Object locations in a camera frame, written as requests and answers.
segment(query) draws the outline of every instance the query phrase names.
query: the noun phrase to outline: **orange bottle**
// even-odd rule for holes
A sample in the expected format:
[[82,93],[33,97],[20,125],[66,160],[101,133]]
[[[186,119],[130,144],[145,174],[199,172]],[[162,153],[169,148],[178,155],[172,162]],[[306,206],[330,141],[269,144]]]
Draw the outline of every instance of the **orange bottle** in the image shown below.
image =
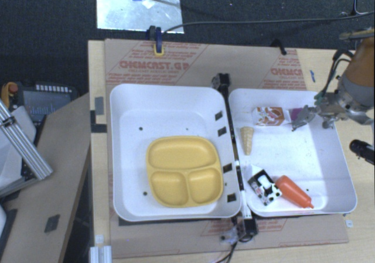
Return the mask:
[[309,197],[296,183],[287,176],[282,176],[276,181],[276,186],[281,190],[286,199],[298,204],[302,208],[314,208]]

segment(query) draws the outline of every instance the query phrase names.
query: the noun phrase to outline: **white container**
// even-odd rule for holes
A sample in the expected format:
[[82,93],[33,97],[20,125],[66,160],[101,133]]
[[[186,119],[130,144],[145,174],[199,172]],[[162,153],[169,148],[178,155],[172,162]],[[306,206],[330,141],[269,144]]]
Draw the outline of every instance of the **white container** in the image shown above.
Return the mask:
[[[304,105],[313,107],[315,94],[311,91],[258,89],[236,89],[230,94],[247,204],[260,216],[348,213],[356,207],[356,193],[336,128],[323,129],[323,119],[318,115],[294,132],[291,124],[277,127],[254,125],[251,113],[255,107],[282,107],[286,110]],[[248,156],[240,143],[240,128],[244,126],[254,128],[253,147]],[[247,183],[258,172],[253,166],[264,169],[275,182],[282,175],[290,177],[312,198],[314,209],[302,209],[282,197],[264,206]]]
[[[226,107],[216,90],[203,87],[122,84],[110,95],[114,207],[129,221],[226,218],[241,207]],[[218,130],[226,129],[223,135]],[[205,206],[170,208],[151,193],[146,171],[150,143],[167,136],[201,136],[216,147],[222,166],[224,191]],[[228,202],[228,195],[236,200]]]

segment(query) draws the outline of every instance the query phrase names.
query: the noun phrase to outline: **yellow plate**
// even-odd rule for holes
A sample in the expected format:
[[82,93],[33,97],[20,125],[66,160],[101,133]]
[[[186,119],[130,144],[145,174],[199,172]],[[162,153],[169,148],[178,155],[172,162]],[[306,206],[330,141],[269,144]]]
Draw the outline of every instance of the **yellow plate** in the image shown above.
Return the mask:
[[202,137],[159,138],[146,154],[148,182],[154,198],[167,207],[195,207],[223,193],[223,174],[214,145]]

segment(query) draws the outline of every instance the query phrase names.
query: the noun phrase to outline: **dark floor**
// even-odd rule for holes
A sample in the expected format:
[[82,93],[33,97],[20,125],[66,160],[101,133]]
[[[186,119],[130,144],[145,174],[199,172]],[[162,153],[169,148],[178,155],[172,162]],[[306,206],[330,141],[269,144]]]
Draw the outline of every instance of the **dark floor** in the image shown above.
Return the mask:
[[[180,1],[183,22],[335,18],[353,6],[353,0]],[[357,8],[373,11],[374,0],[358,0]],[[374,26],[374,15],[335,22],[192,26],[183,35],[167,34],[164,39],[269,46],[278,38],[285,47],[338,49],[353,47],[338,40],[340,33],[370,26]],[[24,79],[52,81],[75,86],[83,94],[88,91],[88,40],[144,37],[141,32],[98,30],[96,0],[0,0],[0,84]],[[87,260],[87,199],[84,189],[66,262]]]

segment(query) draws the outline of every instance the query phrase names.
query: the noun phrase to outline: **cardboard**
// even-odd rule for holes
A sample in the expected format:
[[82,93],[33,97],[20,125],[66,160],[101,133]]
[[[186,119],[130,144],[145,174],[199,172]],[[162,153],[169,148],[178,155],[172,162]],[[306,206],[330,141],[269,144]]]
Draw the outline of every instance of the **cardboard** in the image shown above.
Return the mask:
[[[154,57],[151,42],[106,40],[104,45],[100,42],[89,44],[89,52],[95,54],[91,58],[90,69],[105,72],[104,79],[103,74],[90,72],[90,76],[93,75],[90,91],[92,87],[91,109],[94,108],[95,99],[103,98],[105,104],[105,113],[97,116],[97,120],[105,124],[103,119],[107,117],[107,133],[102,136],[108,139],[106,151],[110,206],[109,213],[98,208],[102,218],[97,219],[98,226],[94,227],[94,232],[96,235],[102,234],[104,243],[112,246],[113,258],[228,250],[227,244],[220,243],[220,236],[232,227],[230,219],[170,223],[128,223],[119,219],[114,212],[111,197],[113,187],[108,96],[113,87],[121,83],[209,86],[217,73],[230,73],[230,90],[241,87],[306,89],[302,67],[294,49],[288,49],[288,55],[283,56],[278,49],[270,47],[169,42],[163,45],[165,55]],[[96,78],[100,80],[99,83],[94,81]],[[99,166],[103,170],[105,162],[99,163]],[[94,199],[99,196],[104,197],[105,193],[97,190]],[[106,232],[108,227],[105,227],[107,214],[110,217],[110,233]],[[342,216],[338,214],[266,219],[258,221],[258,226],[259,235],[252,242],[239,245],[239,249],[348,242]]]
[[1,262],[63,262],[90,161],[88,106],[86,94],[47,117],[37,149],[53,173],[4,204],[17,215]]

